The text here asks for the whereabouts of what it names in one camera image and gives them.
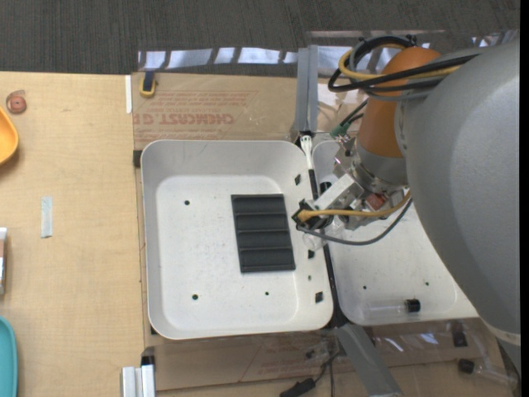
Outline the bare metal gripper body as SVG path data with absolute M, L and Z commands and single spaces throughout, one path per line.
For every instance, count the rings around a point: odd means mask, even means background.
M 339 209 L 371 213 L 371 216 L 342 214 L 345 228 L 355 230 L 384 220 L 405 204 L 406 162 L 402 157 L 381 156 L 366 150 L 352 136 L 342 136 L 336 153 Z

